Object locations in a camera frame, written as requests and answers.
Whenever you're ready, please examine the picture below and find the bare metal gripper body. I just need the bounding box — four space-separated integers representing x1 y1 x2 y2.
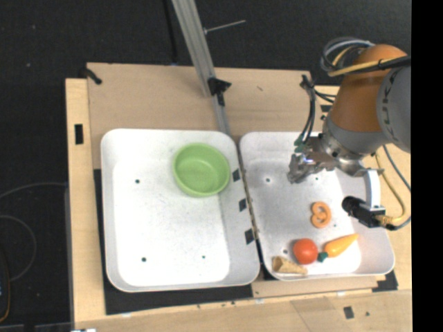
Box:
303 135 366 178

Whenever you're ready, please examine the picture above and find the white plastic tray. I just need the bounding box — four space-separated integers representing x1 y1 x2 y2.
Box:
100 128 262 293
238 131 397 282

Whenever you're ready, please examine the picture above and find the green bowl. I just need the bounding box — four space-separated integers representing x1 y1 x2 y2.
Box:
172 142 232 199

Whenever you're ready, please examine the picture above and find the pale wood board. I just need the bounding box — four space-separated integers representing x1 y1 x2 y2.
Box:
86 62 389 299

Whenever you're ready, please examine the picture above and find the orange pretzel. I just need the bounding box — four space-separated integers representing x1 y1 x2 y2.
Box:
309 201 333 229

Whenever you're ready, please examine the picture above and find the black cylinder on white bracket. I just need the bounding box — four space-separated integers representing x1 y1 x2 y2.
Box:
341 169 387 229

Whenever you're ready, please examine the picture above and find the orange carrot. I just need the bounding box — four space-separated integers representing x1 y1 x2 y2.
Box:
317 233 360 264

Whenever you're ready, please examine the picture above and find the red tomato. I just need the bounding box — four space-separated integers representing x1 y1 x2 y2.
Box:
291 237 320 266

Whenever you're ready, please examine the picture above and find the beige waffle cone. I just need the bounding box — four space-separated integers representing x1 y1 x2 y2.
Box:
271 255 309 277

